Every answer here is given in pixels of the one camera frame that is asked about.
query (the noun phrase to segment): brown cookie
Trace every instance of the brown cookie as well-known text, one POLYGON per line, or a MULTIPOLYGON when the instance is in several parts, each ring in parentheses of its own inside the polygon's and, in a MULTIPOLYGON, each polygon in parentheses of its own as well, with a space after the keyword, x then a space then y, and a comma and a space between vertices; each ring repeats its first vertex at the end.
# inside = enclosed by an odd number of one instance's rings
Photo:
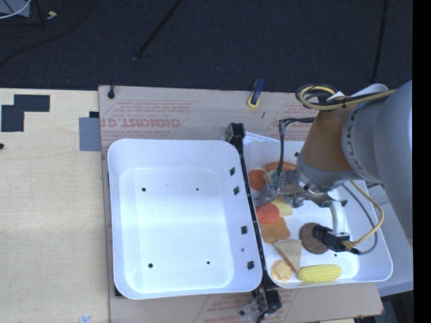
POLYGON ((312 236, 311 232, 315 226, 320 225, 318 223, 306 223, 303 225, 299 230, 299 239, 305 250, 313 254, 323 254, 328 251, 328 247, 312 236))

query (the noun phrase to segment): light wood surface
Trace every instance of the light wood surface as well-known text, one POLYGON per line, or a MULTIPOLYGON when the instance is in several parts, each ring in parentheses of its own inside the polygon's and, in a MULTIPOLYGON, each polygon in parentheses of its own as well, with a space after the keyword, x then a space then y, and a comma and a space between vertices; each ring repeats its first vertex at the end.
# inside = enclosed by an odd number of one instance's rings
POLYGON ((51 109, 0 133, 0 321, 108 322, 101 155, 79 150, 98 94, 0 89, 0 105, 14 94, 49 94, 51 109))

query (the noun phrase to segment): white tray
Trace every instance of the white tray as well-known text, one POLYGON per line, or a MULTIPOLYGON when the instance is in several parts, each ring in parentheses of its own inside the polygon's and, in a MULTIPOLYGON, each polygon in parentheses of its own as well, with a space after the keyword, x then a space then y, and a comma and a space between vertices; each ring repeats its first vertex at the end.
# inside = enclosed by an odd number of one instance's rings
MULTIPOLYGON (((303 144, 303 142, 299 141, 286 141, 284 144, 284 161, 296 163, 294 154, 302 149, 303 144)), ((264 170, 264 165, 269 162, 277 162, 279 155, 279 142, 251 141, 244 149, 244 160, 247 171, 249 172, 255 168, 262 168, 264 170)), ((363 180, 356 181, 356 183, 368 193, 363 180)), ((350 183, 346 183, 346 185, 360 199, 368 214, 372 217, 374 224, 377 224, 378 219, 370 201, 366 200, 350 183)), ((257 193, 253 190, 252 193, 256 197, 257 193)), ((345 226, 351 234, 350 240, 358 240, 372 229, 360 204, 350 196, 346 189, 340 187, 329 194, 334 199, 347 199, 347 204, 344 207, 345 226)), ((294 239, 299 239, 299 230, 305 223, 315 222, 332 228, 332 216, 329 208, 320 208, 311 201, 305 201, 303 206, 293 209, 293 214, 284 217, 284 219, 292 234, 290 238, 294 239)), ((378 242, 376 247, 372 252, 363 255, 355 255, 350 252, 334 252, 332 250, 328 250, 324 254, 312 254, 302 248, 300 266, 338 264, 341 267, 342 275, 340 278, 330 283, 305 283, 295 274, 287 282, 274 279, 271 276, 271 265, 274 261, 281 259, 281 257, 271 244, 265 243, 262 239, 268 275, 274 283, 283 288, 384 281, 391 276, 393 264, 380 229, 378 229, 377 234, 378 242)), ((360 243, 357 249, 368 250, 373 243, 374 234, 360 243)))
POLYGON ((237 150, 121 139, 108 150, 114 282, 131 299, 252 291, 262 267, 237 150))

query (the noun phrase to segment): white cable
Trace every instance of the white cable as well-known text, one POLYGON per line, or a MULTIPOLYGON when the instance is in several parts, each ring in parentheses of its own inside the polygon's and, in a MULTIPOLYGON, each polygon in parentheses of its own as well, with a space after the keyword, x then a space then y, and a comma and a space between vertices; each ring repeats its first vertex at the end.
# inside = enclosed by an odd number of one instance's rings
POLYGON ((27 8, 27 6, 28 6, 31 2, 32 2, 32 0, 27 0, 26 4, 25 4, 21 9, 19 9, 19 10, 17 10, 17 11, 15 11, 15 12, 13 12, 13 13, 11 13, 11 14, 8 14, 8 15, 2 15, 2 16, 0 17, 0 19, 6 19, 6 18, 9 18, 9 17, 13 17, 14 15, 20 14, 21 12, 23 12, 23 10, 25 10, 25 9, 27 8))

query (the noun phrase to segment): black fabric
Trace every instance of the black fabric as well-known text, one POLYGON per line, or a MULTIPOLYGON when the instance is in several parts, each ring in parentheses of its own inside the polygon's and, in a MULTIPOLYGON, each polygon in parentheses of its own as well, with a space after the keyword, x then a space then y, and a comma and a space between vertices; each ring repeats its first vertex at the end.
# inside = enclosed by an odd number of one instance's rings
MULTIPOLYGON (((0 87, 294 92, 371 84, 384 0, 33 0, 0 19, 0 87), (49 12, 57 15, 49 18, 49 12)), ((412 78, 413 0, 390 0, 376 81, 412 78)))

